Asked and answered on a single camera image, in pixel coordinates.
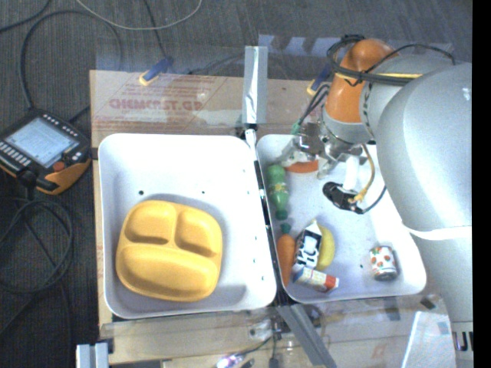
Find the orange and white juice carton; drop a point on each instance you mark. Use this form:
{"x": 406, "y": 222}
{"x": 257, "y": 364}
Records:
{"x": 315, "y": 279}

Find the green plastic bottle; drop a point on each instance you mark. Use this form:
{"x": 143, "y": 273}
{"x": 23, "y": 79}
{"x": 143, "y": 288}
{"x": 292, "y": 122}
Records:
{"x": 278, "y": 190}

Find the black cylinder on white bracket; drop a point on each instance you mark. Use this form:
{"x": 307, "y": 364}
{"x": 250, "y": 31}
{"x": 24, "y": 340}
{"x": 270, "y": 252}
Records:
{"x": 339, "y": 196}

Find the yellow divided plate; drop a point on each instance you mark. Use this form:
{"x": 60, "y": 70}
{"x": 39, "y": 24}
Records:
{"x": 169, "y": 255}

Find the white plastic tray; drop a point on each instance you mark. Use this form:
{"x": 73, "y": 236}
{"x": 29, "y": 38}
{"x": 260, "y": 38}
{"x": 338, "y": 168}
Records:
{"x": 356, "y": 236}
{"x": 184, "y": 163}

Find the black and white milk carton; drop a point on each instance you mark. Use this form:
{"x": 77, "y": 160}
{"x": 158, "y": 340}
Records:
{"x": 308, "y": 247}

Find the orange carrot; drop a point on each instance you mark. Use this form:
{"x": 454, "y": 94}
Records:
{"x": 285, "y": 253}

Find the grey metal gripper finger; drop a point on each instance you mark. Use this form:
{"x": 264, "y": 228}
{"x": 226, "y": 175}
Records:
{"x": 290, "y": 155}
{"x": 325, "y": 167}

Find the brown cardboard board, red print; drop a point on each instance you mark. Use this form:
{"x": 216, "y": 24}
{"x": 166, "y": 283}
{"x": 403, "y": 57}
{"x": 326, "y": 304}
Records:
{"x": 161, "y": 106}

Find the white can with red print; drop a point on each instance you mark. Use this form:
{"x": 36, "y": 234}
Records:
{"x": 383, "y": 263}

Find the orange and white round container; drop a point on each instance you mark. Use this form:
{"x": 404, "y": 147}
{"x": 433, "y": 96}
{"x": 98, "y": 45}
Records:
{"x": 304, "y": 166}

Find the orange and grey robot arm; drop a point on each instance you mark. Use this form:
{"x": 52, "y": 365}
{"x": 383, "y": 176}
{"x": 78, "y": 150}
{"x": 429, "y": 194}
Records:
{"x": 422, "y": 148}

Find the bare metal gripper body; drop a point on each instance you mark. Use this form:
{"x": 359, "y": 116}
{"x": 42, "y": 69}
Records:
{"x": 314, "y": 141}

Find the yellow banana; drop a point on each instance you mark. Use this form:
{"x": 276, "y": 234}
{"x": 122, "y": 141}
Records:
{"x": 327, "y": 249}

